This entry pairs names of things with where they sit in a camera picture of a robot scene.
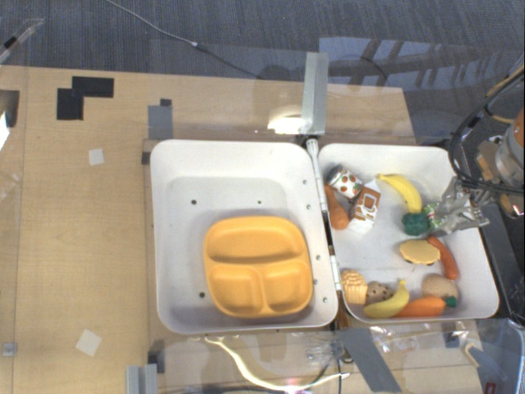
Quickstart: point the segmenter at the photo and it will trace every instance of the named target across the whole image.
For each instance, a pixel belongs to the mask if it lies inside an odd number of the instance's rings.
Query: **green broccoli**
[[[429,223],[425,213],[407,213],[403,216],[404,233],[419,236],[428,231]]]

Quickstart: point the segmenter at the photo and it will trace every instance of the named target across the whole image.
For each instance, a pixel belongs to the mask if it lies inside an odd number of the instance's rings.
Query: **white tray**
[[[454,172],[442,149],[370,144],[329,144],[319,154],[323,174],[342,163],[368,182],[378,173],[406,176],[421,192],[423,204],[441,199]],[[406,263],[399,254],[401,242],[410,237],[403,232],[401,218],[407,213],[399,194],[386,183],[377,183],[381,200],[374,228],[366,235],[332,230],[334,249],[341,268],[360,272],[367,282],[378,281],[397,286],[403,278],[411,299],[422,295],[421,283],[429,273],[443,274],[441,262],[432,266]],[[487,318],[498,309],[499,296],[478,229],[457,231],[442,238],[454,255],[459,269],[456,280],[459,302],[437,318],[393,318],[373,320],[363,307],[347,305],[350,313],[365,323],[428,322],[447,319]]]
[[[167,140],[152,152],[151,177],[157,309],[167,328],[183,334],[318,328],[336,316],[326,234],[306,151],[286,143]],[[285,317],[232,318],[208,294],[204,235],[221,219],[262,214],[287,218],[303,232],[316,282],[313,298],[306,309]]]

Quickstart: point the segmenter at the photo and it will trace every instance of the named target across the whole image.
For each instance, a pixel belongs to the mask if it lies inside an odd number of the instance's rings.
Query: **toy food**
[[[436,317],[443,314],[446,306],[455,306],[454,298],[449,298],[447,301],[442,300],[437,296],[425,296],[408,302],[396,318],[408,317]]]
[[[334,167],[326,180],[330,187],[350,200],[355,198],[363,187],[363,182],[342,165]]]
[[[429,236],[427,238],[427,242],[431,245],[434,245],[441,253],[441,262],[443,263],[443,267],[445,268],[445,275],[450,280],[455,280],[458,278],[459,271],[458,271],[458,265],[456,264],[456,260],[454,259],[454,256],[449,251],[449,249],[441,243],[440,240],[438,240],[435,236]]]
[[[398,314],[409,302],[409,291],[404,287],[405,281],[399,282],[399,288],[389,300],[376,302],[363,308],[363,312],[369,318],[390,318]]]
[[[428,231],[429,223],[425,213],[407,213],[403,216],[404,233],[420,236]]]
[[[366,294],[366,305],[389,300],[394,295],[394,291],[380,282],[370,282]]]
[[[345,300],[349,304],[363,305],[367,299],[367,283],[364,277],[355,270],[344,270],[341,273],[341,285]]]
[[[419,195],[416,187],[413,186],[412,182],[407,180],[404,176],[401,175],[383,175],[379,174],[377,179],[386,182],[387,184],[393,186],[404,198],[407,207],[409,208],[409,213],[420,213],[422,209],[421,195]]]
[[[424,296],[437,296],[445,300],[450,297],[458,299],[456,285],[439,274],[429,274],[423,279],[422,292]]]
[[[343,206],[337,201],[334,190],[327,184],[325,184],[325,194],[326,202],[328,203],[328,213],[330,215],[331,226],[338,231],[346,229],[350,222],[348,214],[346,214]]]
[[[440,259],[440,251],[424,240],[406,241],[399,247],[399,252],[405,260],[414,264],[434,264]]]
[[[348,228],[360,234],[367,233],[374,226],[381,191],[374,180],[365,184],[350,213]]]

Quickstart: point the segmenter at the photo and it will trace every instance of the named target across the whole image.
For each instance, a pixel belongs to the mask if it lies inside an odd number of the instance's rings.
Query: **cable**
[[[344,56],[339,57],[339,59],[337,61],[338,62],[346,61],[346,59],[348,57],[353,57],[353,58],[355,58],[357,60],[364,60],[365,62],[369,62],[370,64],[372,64],[377,69],[377,71],[379,71],[381,73],[381,76],[383,76],[383,78],[385,79],[385,83],[389,84],[388,75],[381,68],[381,66],[379,66],[376,62],[374,62],[371,58],[365,57],[363,55],[358,55],[358,54],[345,54]]]
[[[454,172],[462,179],[461,181],[466,187],[490,190],[495,193],[523,195],[523,188],[520,190],[520,189],[510,187],[510,186],[502,186],[502,185],[492,184],[488,182],[481,182],[481,181],[474,179],[472,176],[468,175],[467,173],[461,170],[461,168],[456,164],[455,158],[454,158],[454,152],[457,149],[459,142],[461,141],[463,137],[464,131],[470,128],[471,124],[480,118],[479,117],[480,112],[484,112],[486,110],[486,106],[492,100],[494,100],[499,94],[501,94],[503,91],[508,89],[508,87],[518,83],[520,80],[523,80],[523,69],[521,68],[519,69],[519,71],[520,73],[518,75],[513,74],[509,78],[509,80],[504,80],[503,85],[496,85],[494,88],[492,88],[492,90],[490,91],[490,94],[487,94],[487,96],[483,99],[483,101],[472,110],[472,112],[463,120],[463,122],[459,125],[456,132],[453,133],[452,135],[452,139],[449,145],[450,165],[454,169]]]
[[[341,383],[341,380],[343,378],[342,374],[341,374],[341,371],[340,371],[340,363],[339,363],[339,359],[336,359],[337,360],[337,368],[338,368],[338,372],[339,372],[339,381],[340,381],[340,387],[342,385]],[[309,385],[314,385],[317,381],[319,381],[326,373],[326,370],[328,369],[328,367],[330,366],[330,362],[328,362],[322,369],[321,371],[319,372],[319,374],[315,377],[314,380],[312,380],[310,382]],[[228,392],[237,392],[237,391],[247,391],[247,392],[265,392],[266,394],[285,394],[285,392],[282,392],[282,391],[274,391],[274,390],[270,390],[268,388],[265,388],[265,387],[257,387],[257,386],[250,386],[250,385],[238,385],[236,387],[221,387],[219,385],[208,385],[208,386],[202,386],[202,393],[203,394],[208,394],[208,393],[213,393],[213,394],[227,394]],[[177,389],[177,390],[172,390],[172,391],[167,391],[165,392],[165,394],[190,394],[189,392],[187,392],[186,390],[182,389]]]
[[[236,66],[235,64],[231,63],[231,62],[228,62],[226,59],[222,58],[221,56],[213,53],[212,51],[210,51],[208,48],[204,47],[202,44],[199,44],[195,41],[192,41],[191,39],[187,39],[187,38],[184,38],[182,36],[179,36],[179,35],[175,35],[175,34],[172,34],[170,32],[168,32],[167,30],[164,30],[158,26],[156,26],[154,23],[152,23],[151,21],[149,21],[148,19],[142,17],[141,15],[139,15],[138,13],[136,13],[135,11],[132,11],[131,9],[128,9],[127,7],[124,7],[122,6],[121,4],[117,3],[117,2],[114,2],[112,0],[103,0],[104,2],[106,3],[109,3],[111,4],[112,6],[128,13],[129,15],[132,15],[134,18],[138,19],[139,21],[143,22],[144,24],[146,24],[147,26],[149,26],[150,28],[156,30],[158,33],[160,34],[163,34],[165,36],[168,36],[170,38],[173,38],[173,39],[176,39],[178,41],[181,41],[185,44],[188,44],[190,45],[192,48],[195,48],[195,49],[198,49],[201,53],[204,53],[204,54],[207,54],[208,56],[211,56],[213,58],[215,58],[216,60],[218,60],[219,62],[222,62],[224,63],[225,65],[227,65],[228,67],[231,67],[237,71],[241,71],[242,73],[248,75],[248,76],[252,76],[254,77],[255,79],[261,79],[261,80],[264,80],[264,77],[260,76],[260,75],[257,75],[251,71],[248,71],[248,70],[245,70],[243,69],[242,67],[239,67],[239,66]]]
[[[494,121],[503,122],[504,124],[513,124],[514,123],[514,120],[511,120],[510,118],[505,118],[505,117],[501,117],[499,115],[495,115],[494,113],[492,113],[492,111],[489,110],[488,107],[485,107],[485,112],[487,113],[489,118],[491,118]]]
[[[153,28],[157,32],[160,32],[161,34],[164,34],[166,36],[169,36],[170,38],[177,39],[179,41],[187,43],[187,44],[191,45],[192,47],[197,47],[197,45],[198,45],[194,41],[191,41],[189,39],[183,38],[183,37],[181,37],[179,35],[171,34],[170,32],[167,32],[166,30],[163,30],[163,29],[159,28],[154,23],[152,23],[152,22],[148,21],[147,19],[143,18],[138,13],[135,13],[134,11],[128,9],[127,7],[121,6],[117,2],[113,2],[112,0],[103,0],[103,1],[109,3],[109,4],[113,5],[113,6],[115,6],[116,8],[118,8],[118,9],[120,9],[122,11],[125,11],[126,13],[128,13],[128,14],[132,15],[133,17],[139,19],[139,21],[145,23],[147,26],[149,26],[150,28]]]

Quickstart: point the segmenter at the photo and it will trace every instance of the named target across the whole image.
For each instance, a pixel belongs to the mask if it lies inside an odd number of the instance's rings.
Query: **gray carpet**
[[[266,79],[302,80],[304,54],[327,50],[332,82],[402,87],[414,130],[430,142],[450,135],[523,53],[525,0],[114,1]],[[44,23],[8,63],[252,76],[102,0],[0,0],[0,39],[30,18]],[[509,104],[506,114],[523,91]],[[481,128],[483,138],[502,130]],[[508,229],[523,258],[523,220]]]

